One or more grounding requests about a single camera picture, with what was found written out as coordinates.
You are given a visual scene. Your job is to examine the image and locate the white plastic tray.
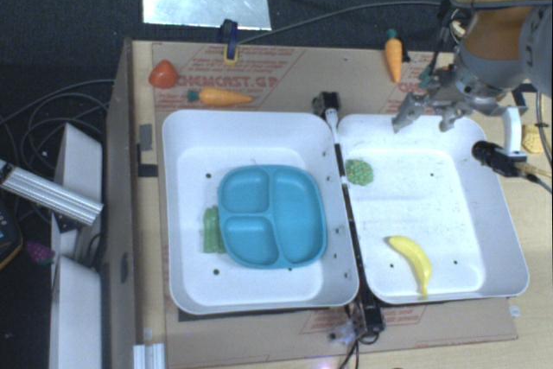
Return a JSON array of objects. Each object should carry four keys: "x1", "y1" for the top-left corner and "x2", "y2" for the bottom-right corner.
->
[
  {"x1": 161, "y1": 108, "x2": 361, "y2": 315},
  {"x1": 336, "y1": 112, "x2": 531, "y2": 306}
]

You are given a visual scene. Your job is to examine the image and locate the black block with thin wires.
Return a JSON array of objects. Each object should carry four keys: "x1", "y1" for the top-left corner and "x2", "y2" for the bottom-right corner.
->
[
  {"x1": 359, "y1": 301, "x2": 386, "y2": 337},
  {"x1": 312, "y1": 91, "x2": 343, "y2": 118}
]

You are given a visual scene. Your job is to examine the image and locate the orange carrot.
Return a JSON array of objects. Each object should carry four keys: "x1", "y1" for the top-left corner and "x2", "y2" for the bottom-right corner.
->
[
  {"x1": 384, "y1": 28, "x2": 404, "y2": 85},
  {"x1": 186, "y1": 86, "x2": 254, "y2": 107}
]

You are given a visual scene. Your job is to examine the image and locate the purple grapes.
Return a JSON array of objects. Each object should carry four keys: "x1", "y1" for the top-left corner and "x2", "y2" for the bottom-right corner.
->
[{"x1": 22, "y1": 240, "x2": 57, "y2": 267}]

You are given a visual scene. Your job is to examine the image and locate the yellow banana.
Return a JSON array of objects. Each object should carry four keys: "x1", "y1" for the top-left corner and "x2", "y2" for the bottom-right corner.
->
[{"x1": 385, "y1": 234, "x2": 434, "y2": 299}]

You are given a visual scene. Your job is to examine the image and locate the yellow toy corn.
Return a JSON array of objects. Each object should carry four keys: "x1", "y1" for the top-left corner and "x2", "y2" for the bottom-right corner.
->
[{"x1": 520, "y1": 122, "x2": 543, "y2": 155}]

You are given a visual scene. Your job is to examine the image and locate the brown cardboard board red print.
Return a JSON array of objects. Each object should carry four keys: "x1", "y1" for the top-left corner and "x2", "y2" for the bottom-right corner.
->
[{"x1": 106, "y1": 38, "x2": 519, "y2": 369}]

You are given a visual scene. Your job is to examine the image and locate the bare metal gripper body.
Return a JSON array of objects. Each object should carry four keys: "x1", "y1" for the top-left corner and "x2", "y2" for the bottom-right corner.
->
[{"x1": 419, "y1": 65, "x2": 512, "y2": 118}]

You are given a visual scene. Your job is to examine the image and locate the thin black and white rod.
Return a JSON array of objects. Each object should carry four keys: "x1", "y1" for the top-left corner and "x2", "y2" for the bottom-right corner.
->
[{"x1": 327, "y1": 107, "x2": 378, "y2": 319}]

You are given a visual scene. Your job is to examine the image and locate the green toy peas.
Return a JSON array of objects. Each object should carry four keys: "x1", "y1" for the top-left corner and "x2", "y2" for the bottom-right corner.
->
[{"x1": 344, "y1": 157, "x2": 375, "y2": 188}]

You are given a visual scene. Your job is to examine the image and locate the black cylinder on white bracket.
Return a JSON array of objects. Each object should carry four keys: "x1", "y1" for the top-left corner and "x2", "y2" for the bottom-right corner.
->
[{"x1": 471, "y1": 105, "x2": 531, "y2": 179}]

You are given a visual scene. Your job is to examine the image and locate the red toy tomato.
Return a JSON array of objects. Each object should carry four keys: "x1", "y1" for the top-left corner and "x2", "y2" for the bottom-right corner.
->
[{"x1": 148, "y1": 59, "x2": 180, "y2": 89}]

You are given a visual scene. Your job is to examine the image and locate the blue divided plate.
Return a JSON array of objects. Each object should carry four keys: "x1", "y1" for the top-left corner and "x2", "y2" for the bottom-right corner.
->
[{"x1": 216, "y1": 164, "x2": 328, "y2": 271}]

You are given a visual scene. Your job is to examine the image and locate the green toy asparagus bunch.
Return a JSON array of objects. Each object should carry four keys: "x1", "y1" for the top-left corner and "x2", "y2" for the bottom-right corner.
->
[{"x1": 201, "y1": 204, "x2": 228, "y2": 255}]

